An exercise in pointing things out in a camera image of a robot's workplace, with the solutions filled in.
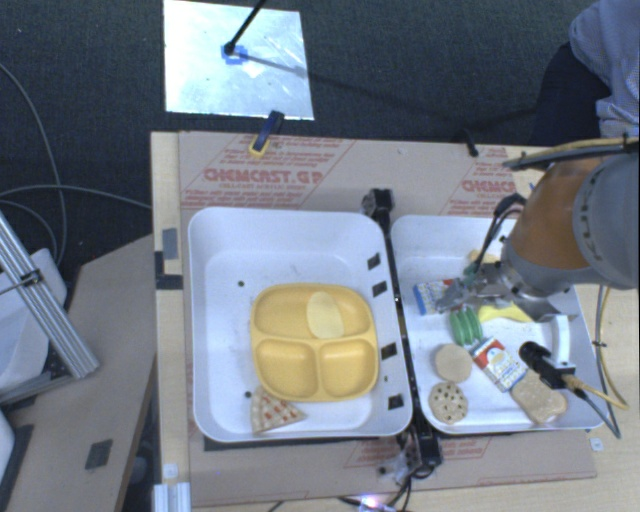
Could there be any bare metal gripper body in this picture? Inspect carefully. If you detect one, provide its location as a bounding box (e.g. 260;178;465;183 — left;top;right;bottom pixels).
463;272;566;323

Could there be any yellow banana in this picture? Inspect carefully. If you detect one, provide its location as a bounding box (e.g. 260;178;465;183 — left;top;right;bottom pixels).
476;303;534;324

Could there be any blue and white carton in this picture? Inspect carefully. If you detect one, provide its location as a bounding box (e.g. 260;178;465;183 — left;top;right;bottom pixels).
412;279;455;317

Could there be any green ribbed toy vegetable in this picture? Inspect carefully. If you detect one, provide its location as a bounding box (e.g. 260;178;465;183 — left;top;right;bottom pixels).
448;306;485;347

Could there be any white plastic tray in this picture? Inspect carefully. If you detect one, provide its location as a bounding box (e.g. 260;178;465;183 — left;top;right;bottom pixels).
187;206;415;444
389;214;607;434

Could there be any thin black rod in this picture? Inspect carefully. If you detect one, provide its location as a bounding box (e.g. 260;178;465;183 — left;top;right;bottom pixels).
378;212;427;441

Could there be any plain beige round biscuit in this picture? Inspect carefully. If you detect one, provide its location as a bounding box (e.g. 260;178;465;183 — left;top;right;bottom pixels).
433;343;474;383

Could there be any red and white carton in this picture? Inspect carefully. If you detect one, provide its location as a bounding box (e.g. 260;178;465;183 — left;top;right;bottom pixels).
469;336;529;394

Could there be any chocolate chip cookie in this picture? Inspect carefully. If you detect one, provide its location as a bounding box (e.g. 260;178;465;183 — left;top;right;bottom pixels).
427;381;470;427

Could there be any beige bread slice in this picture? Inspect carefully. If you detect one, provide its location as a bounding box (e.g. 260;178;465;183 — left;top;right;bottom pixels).
510;369;569;426

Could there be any pale yellow potato chip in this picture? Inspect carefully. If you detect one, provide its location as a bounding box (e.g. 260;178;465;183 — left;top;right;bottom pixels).
305;291;347;340

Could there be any yellow divided plate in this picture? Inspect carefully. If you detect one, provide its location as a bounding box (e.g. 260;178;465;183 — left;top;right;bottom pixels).
249;282;380;403

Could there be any brown cardboard board, red print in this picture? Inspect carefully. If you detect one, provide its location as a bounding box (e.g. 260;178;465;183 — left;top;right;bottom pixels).
177;130;599;507

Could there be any toy pizza slice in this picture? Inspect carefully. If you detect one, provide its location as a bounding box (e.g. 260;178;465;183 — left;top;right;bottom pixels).
249;384;308;435

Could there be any person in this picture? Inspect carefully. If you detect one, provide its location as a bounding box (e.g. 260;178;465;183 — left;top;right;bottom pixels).
528;0;640;147

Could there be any black cylinder on white bracket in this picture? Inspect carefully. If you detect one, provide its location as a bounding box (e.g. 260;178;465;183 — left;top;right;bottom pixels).
518;314;578;391

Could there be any black block with wires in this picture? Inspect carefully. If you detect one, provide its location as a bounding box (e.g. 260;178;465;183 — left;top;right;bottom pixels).
398;428;445;470
361;188;395;220

